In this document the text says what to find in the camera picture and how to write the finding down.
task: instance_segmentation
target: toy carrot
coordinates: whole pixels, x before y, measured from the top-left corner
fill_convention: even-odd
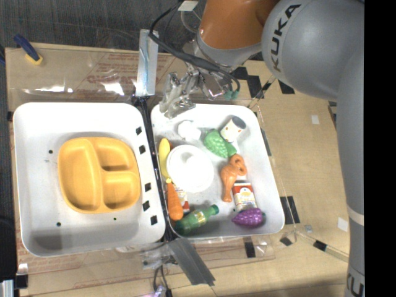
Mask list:
[[[180,199],[178,196],[178,193],[174,189],[172,180],[168,178],[166,180],[166,185],[168,188],[168,213],[169,217],[173,221],[178,221],[183,218],[184,212],[183,212],[183,207],[180,203]]]

